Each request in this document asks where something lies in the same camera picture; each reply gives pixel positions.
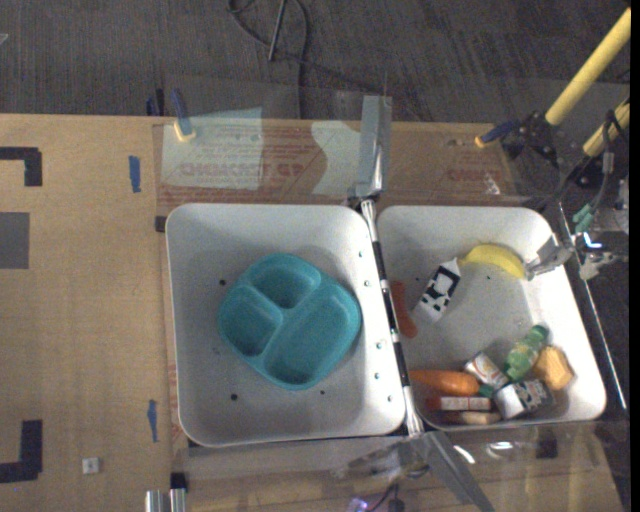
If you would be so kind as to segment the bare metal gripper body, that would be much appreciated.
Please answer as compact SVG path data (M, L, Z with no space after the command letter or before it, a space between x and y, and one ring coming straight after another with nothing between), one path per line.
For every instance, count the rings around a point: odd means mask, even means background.
M629 209L583 207L573 218L573 241L579 275L588 281L600 270L629 258Z

